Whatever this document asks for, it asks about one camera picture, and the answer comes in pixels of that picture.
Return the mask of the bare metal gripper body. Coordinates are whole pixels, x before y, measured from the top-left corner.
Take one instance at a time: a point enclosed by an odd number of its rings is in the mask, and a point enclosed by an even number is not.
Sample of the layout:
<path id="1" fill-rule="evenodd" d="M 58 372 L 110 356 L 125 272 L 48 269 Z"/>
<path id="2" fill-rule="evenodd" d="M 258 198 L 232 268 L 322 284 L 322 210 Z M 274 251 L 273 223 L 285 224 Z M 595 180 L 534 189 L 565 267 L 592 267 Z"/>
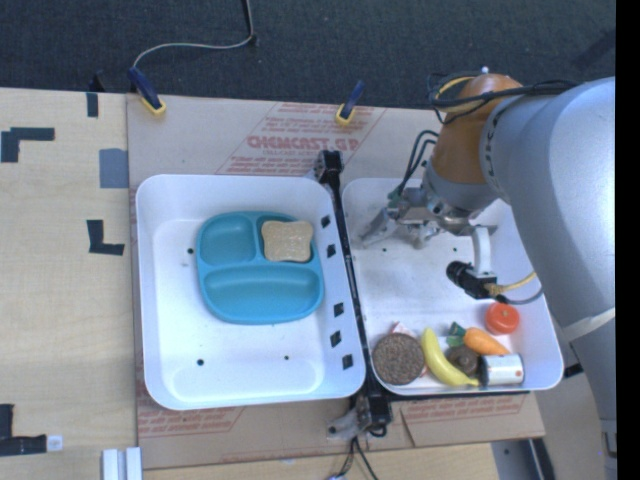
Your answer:
<path id="1" fill-rule="evenodd" d="M 488 186 L 452 186 L 437 191 L 431 186 L 405 187 L 388 194 L 390 217 L 406 226 L 434 224 L 454 236 L 470 236 L 471 223 L 498 195 Z"/>

